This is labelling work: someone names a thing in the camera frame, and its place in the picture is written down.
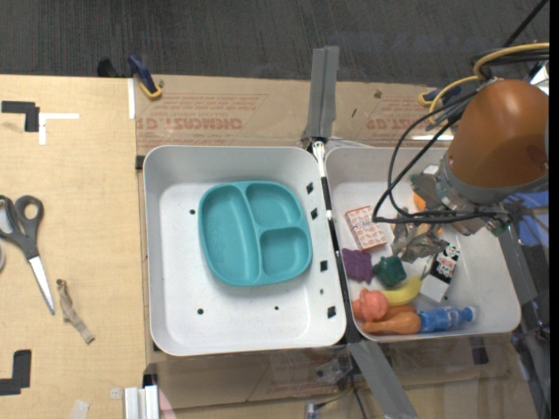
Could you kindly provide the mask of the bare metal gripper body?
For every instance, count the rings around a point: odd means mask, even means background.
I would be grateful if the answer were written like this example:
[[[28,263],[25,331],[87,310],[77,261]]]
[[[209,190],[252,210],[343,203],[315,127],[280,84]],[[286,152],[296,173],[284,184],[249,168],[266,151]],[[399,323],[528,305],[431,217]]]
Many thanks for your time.
[[[462,182],[447,163],[428,165],[411,178],[411,186],[425,202],[422,213],[440,212],[438,223],[450,220],[460,234],[469,236],[482,228],[499,234],[507,225],[508,214],[501,204],[507,192]]]

